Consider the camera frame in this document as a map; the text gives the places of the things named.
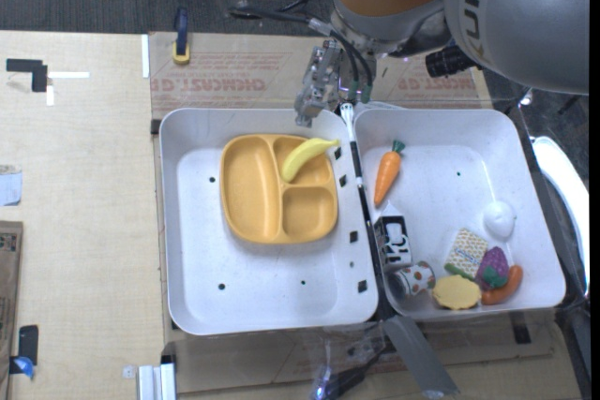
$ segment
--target toy hot dog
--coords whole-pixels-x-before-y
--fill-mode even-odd
[[[481,304],[495,305],[503,302],[517,290],[523,279],[523,269],[513,265],[508,269],[508,281],[498,289],[487,290],[481,295]]]

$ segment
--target wooden surface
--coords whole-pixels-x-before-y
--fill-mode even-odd
[[[141,37],[2,32],[0,46],[3,64],[90,72],[55,80],[48,107],[30,74],[0,68],[0,164],[23,177],[21,203],[0,207],[24,223],[16,326],[39,327],[35,377],[12,376],[12,398],[134,399],[123,367],[163,347]]]

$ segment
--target orange carrot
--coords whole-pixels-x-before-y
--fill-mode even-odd
[[[374,200],[376,207],[382,202],[383,197],[385,197],[385,194],[400,172],[400,164],[402,163],[400,152],[403,148],[404,143],[401,141],[394,141],[392,150],[383,154],[382,159],[379,162],[377,180],[375,181]]]
[[[487,290],[481,295],[483,305],[495,305],[503,302],[517,290],[523,279],[523,269],[513,265],[508,269],[508,281],[497,289]]]

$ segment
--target toy banana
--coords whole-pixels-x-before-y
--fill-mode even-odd
[[[329,147],[339,145],[339,140],[326,141],[324,139],[313,138],[303,141],[283,161],[281,166],[281,178],[285,182],[291,182],[296,176],[296,173],[306,164],[311,158],[318,154],[322,154]]]

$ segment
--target patterned cup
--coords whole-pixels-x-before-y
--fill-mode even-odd
[[[424,260],[392,272],[388,279],[392,295],[399,300],[435,287],[435,274]]]

